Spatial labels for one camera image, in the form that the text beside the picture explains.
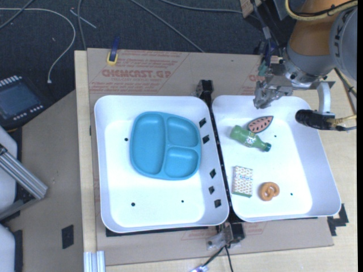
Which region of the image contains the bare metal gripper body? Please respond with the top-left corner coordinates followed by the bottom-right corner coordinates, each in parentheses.
top-left (254, 63), bottom-right (318, 99)

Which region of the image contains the pink watermelon slice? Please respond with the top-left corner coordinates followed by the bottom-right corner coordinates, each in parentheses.
top-left (247, 115), bottom-right (275, 133)

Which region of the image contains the green bottle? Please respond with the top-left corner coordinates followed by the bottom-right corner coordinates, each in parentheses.
top-left (229, 125), bottom-right (272, 152)

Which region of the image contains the white plastic tray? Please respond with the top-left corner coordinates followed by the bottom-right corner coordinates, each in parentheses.
top-left (212, 95), bottom-right (342, 223)
top-left (94, 95), bottom-right (230, 233)

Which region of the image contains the thin black rod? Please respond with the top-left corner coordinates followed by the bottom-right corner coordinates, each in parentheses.
top-left (206, 91), bottom-right (231, 226)

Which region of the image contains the orange patterned carton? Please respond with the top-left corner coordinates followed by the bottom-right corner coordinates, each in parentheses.
top-left (231, 165), bottom-right (254, 198)

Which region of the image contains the orange pretzel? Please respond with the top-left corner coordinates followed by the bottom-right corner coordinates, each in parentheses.
top-left (258, 181), bottom-right (280, 202)

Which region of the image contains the brown cardboard board red print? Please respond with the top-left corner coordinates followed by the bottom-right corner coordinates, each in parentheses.
top-left (86, 48), bottom-right (335, 267)

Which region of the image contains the blue divided plate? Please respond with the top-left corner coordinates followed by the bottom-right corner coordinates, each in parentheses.
top-left (129, 111), bottom-right (202, 181)

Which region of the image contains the black cylinder on white bracket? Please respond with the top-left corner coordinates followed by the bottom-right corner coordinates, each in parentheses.
top-left (295, 81), bottom-right (337, 131)

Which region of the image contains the black block with wires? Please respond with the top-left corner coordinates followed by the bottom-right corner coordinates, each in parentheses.
top-left (196, 79), bottom-right (214, 99)
top-left (206, 222), bottom-right (246, 250)

